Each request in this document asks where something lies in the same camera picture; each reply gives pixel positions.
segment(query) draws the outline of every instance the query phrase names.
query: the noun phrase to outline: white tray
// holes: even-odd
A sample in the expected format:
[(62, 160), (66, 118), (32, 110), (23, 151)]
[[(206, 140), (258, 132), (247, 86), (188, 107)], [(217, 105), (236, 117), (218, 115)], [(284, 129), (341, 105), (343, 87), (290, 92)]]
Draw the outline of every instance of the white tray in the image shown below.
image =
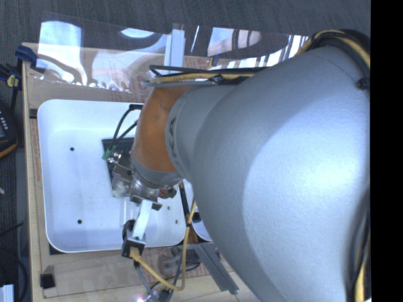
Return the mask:
[[(47, 238), (61, 252), (122, 246), (125, 202), (112, 196), (102, 139), (112, 138), (129, 103), (53, 99), (38, 109)], [(138, 117), (131, 112), (120, 133)], [(135, 129), (127, 135), (134, 136)], [(172, 246), (185, 231), (179, 193), (159, 199), (145, 230), (146, 247)]]

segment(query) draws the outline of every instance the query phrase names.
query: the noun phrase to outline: blue clamp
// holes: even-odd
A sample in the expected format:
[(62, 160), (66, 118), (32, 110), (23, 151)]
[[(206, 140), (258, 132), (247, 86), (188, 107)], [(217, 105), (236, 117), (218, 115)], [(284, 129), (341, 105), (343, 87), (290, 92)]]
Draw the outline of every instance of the blue clamp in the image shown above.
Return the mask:
[(22, 91), (21, 71), (22, 62), (31, 62), (31, 68), (36, 69), (38, 56), (31, 48), (19, 45), (14, 53), (18, 59), (17, 66), (10, 64), (0, 65), (0, 81), (6, 82), (8, 87)]

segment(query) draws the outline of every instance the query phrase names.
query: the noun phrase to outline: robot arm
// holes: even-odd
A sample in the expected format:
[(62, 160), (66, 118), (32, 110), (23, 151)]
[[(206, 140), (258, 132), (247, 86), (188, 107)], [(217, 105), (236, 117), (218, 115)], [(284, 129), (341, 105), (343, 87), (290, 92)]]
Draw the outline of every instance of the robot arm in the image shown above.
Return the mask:
[(139, 119), (134, 169), (156, 189), (192, 183), (213, 241), (262, 301), (354, 300), (370, 201), (357, 82), (369, 77), (336, 45), (237, 86), (156, 88)]

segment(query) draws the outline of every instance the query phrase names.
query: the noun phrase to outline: gray carpet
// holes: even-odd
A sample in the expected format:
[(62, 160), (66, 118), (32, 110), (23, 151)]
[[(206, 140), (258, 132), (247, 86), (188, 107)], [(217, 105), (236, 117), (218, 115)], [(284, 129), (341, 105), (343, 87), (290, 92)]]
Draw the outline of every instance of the gray carpet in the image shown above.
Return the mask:
[[(15, 48), (37, 42), (44, 12), (113, 25), (167, 33), (173, 23), (311, 35), (319, 30), (349, 28), (370, 36), (371, 0), (0, 0), (0, 64), (16, 64)], [(10, 103), (11, 90), (0, 82), (0, 99)], [(15, 120), (23, 147), (22, 98)], [(16, 224), (15, 156), (0, 159), (0, 233)], [(16, 252), (16, 232), (0, 237), (0, 248)], [(8, 281), (16, 282), (17, 265), (0, 254)]]

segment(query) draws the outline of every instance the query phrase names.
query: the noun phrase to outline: black device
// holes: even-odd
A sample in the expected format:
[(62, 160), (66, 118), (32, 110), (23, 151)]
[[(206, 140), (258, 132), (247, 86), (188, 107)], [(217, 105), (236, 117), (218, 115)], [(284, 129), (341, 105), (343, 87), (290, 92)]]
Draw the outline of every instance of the black device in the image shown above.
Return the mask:
[(17, 147), (18, 136), (10, 110), (0, 101), (0, 158)]

